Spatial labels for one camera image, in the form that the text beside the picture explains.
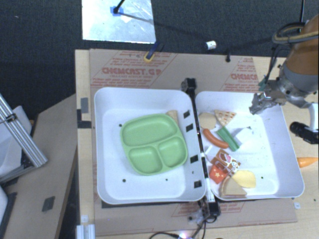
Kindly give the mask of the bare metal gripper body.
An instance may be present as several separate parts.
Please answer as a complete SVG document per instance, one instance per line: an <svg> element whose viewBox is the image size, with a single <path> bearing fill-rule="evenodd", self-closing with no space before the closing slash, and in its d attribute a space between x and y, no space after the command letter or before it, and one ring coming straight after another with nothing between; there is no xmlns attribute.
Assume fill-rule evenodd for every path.
<svg viewBox="0 0 319 239"><path fill-rule="evenodd" d="M299 90L287 80L269 80L263 93L264 100L273 100L280 106L286 102L298 108L309 108L312 105L305 100L309 93Z"/></svg>

